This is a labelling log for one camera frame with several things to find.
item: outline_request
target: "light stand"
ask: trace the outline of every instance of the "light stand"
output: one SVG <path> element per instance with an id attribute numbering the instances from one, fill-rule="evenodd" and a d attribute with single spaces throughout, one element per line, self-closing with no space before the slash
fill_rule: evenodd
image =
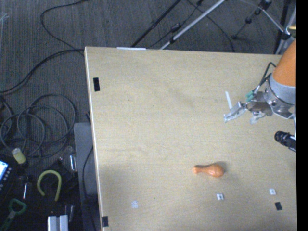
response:
<path id="1" fill-rule="evenodd" d="M 266 9 L 268 9 L 268 7 L 271 5 L 271 1 L 272 0 L 262 0 L 258 5 L 258 8 L 249 17 L 245 19 L 245 24 L 238 30 L 238 32 L 235 35 L 232 36 L 232 39 L 237 39 L 237 36 L 245 28 L 245 26 L 247 24 L 251 24 L 252 18 L 254 16 L 261 14 L 261 12 L 263 12 L 278 27 L 278 29 L 281 32 L 283 32 L 284 31 L 283 27 L 280 24 L 278 24 L 274 19 L 272 19 L 272 17 L 266 12 Z"/>
<path id="2" fill-rule="evenodd" d="M 296 6 L 293 10 L 291 17 L 290 17 L 288 25 L 286 26 L 285 30 L 283 31 L 283 33 L 280 37 L 280 42 L 279 42 L 278 47 L 275 51 L 275 54 L 281 54 L 282 51 L 287 48 L 288 40 L 292 36 L 292 33 L 290 32 L 290 30 L 291 31 L 293 30 L 292 26 L 294 25 L 295 21 L 296 21 Z"/>
<path id="3" fill-rule="evenodd" d="M 200 15 L 196 20 L 191 22 L 187 27 L 185 27 L 183 30 L 181 30 L 178 34 L 173 36 L 168 43 L 166 43 L 161 50 L 165 49 L 168 45 L 173 44 L 181 35 L 183 35 L 185 32 L 187 32 L 191 27 L 193 27 L 195 24 L 197 24 L 199 21 L 201 21 L 204 17 L 206 17 L 208 14 L 210 14 L 213 10 L 215 10 L 217 7 L 219 7 L 221 4 L 223 4 L 225 1 L 228 0 L 219 0 L 217 3 L 215 3 L 211 8 L 209 8 L 207 11 L 205 11 L 202 15 Z"/>
<path id="4" fill-rule="evenodd" d="M 178 34 L 173 36 L 168 43 L 166 43 L 163 47 L 160 49 L 163 50 L 170 44 L 173 44 L 181 35 L 183 35 L 185 32 L 187 32 L 191 27 L 193 27 L 195 24 L 197 24 L 199 21 L 201 21 L 204 17 L 209 15 L 212 11 L 214 11 L 218 6 L 223 4 L 225 1 L 228 0 L 219 0 L 217 3 L 215 3 L 212 7 L 210 7 L 207 11 L 205 11 L 203 14 L 201 14 L 196 20 L 191 22 L 187 27 L 185 27 L 183 30 L 181 30 Z M 250 24 L 252 21 L 252 17 L 255 15 L 259 15 L 261 12 L 263 12 L 275 25 L 276 27 L 283 33 L 285 32 L 285 29 L 277 23 L 267 12 L 266 9 L 271 5 L 272 0 L 262 0 L 261 3 L 259 4 L 258 8 L 245 20 L 245 24 L 240 28 L 240 30 L 232 36 L 233 39 L 237 38 L 237 35 L 243 30 L 243 28 L 247 25 Z"/>
<path id="5" fill-rule="evenodd" d="M 144 37 L 147 36 L 148 33 L 151 32 L 180 1 L 181 0 L 175 0 L 169 8 L 167 8 L 147 30 L 145 30 L 145 32 L 131 45 L 131 47 L 135 47 L 142 39 L 144 39 Z"/>

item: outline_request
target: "screen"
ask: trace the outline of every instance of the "screen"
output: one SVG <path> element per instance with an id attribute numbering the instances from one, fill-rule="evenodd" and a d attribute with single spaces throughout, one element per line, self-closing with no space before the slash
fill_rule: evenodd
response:
<path id="1" fill-rule="evenodd" d="M 9 165 L 5 162 L 0 161 L 0 181 L 2 180 L 2 177 Z"/>

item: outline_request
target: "black tag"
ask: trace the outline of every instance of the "black tag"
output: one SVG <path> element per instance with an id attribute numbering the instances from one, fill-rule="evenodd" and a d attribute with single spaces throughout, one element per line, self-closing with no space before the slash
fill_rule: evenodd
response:
<path id="1" fill-rule="evenodd" d="M 100 89 L 100 81 L 98 78 L 93 78 L 93 83 L 94 83 L 94 91 L 99 91 Z"/>
<path id="2" fill-rule="evenodd" d="M 276 202 L 275 206 L 276 206 L 277 210 L 282 210 L 282 206 L 281 206 L 280 202 Z"/>
<path id="3" fill-rule="evenodd" d="M 102 217 L 102 223 L 103 223 L 103 227 L 108 227 L 108 217 Z"/>

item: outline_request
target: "tripod leg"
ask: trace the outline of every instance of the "tripod leg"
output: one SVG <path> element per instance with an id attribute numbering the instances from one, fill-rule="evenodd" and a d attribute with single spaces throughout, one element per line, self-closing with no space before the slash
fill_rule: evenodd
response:
<path id="1" fill-rule="evenodd" d="M 213 10 L 215 10 L 218 6 L 223 4 L 224 1 L 228 0 L 219 0 L 217 3 L 215 3 L 211 8 L 209 8 L 207 11 L 205 11 L 202 15 L 200 15 L 196 20 L 191 22 L 187 27 L 185 27 L 183 30 L 181 30 L 177 35 L 173 36 L 168 43 L 166 43 L 163 47 L 160 49 L 165 49 L 168 45 L 174 43 L 182 34 L 184 34 L 186 31 L 188 31 L 191 27 L 193 27 L 195 24 L 197 24 L 199 21 L 201 21 L 204 17 L 206 17 L 208 14 L 210 14 Z"/>
<path id="2" fill-rule="evenodd" d="M 287 27 L 285 28 L 285 31 L 283 32 L 282 36 L 280 37 L 280 41 L 279 44 L 277 46 L 277 49 L 275 51 L 275 54 L 281 54 L 281 51 L 283 50 L 283 48 L 285 48 L 285 44 L 287 42 L 287 40 L 291 37 L 291 33 L 289 32 L 289 27 L 291 27 L 296 21 L 296 6 L 294 8 L 294 11 L 291 15 L 291 18 L 288 22 Z"/>
<path id="3" fill-rule="evenodd" d="M 180 2 L 181 0 L 176 0 L 173 4 L 171 4 L 169 6 L 169 8 L 167 8 L 156 20 L 155 22 L 131 45 L 131 47 L 135 47 L 142 39 L 145 38 L 145 36 L 148 35 L 149 32 L 152 31 L 152 29 L 154 29 L 158 23 L 160 23 L 160 21 L 162 19 L 165 18 L 165 16 Z"/>
<path id="4" fill-rule="evenodd" d="M 252 22 L 252 18 L 256 15 L 259 15 L 262 11 L 265 11 L 270 5 L 271 5 L 271 1 L 272 0 L 262 0 L 259 5 L 258 8 L 249 16 L 245 19 L 245 23 L 243 26 L 241 26 L 241 28 L 237 31 L 237 33 L 235 33 L 231 38 L 232 39 L 237 39 L 237 36 L 240 34 L 240 32 L 245 28 L 245 26 L 247 24 L 251 24 Z"/>

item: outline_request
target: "yellow cable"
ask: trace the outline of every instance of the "yellow cable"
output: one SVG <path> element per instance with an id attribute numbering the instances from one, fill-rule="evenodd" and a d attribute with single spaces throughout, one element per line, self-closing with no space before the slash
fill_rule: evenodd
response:
<path id="1" fill-rule="evenodd" d="M 58 177 L 58 188 L 57 188 L 57 193 L 56 193 L 56 197 L 54 198 L 54 200 L 57 202 L 59 200 L 59 195 L 60 195 L 60 190 L 61 190 L 61 184 L 62 184 L 62 177 L 61 175 L 55 171 L 55 170 L 46 170 L 43 173 L 40 174 L 40 176 L 38 177 L 38 182 L 37 182 L 37 188 L 39 193 L 42 196 L 45 196 L 45 193 L 43 192 L 43 190 L 40 187 L 40 182 L 42 181 L 43 177 L 47 174 L 54 174 Z"/>

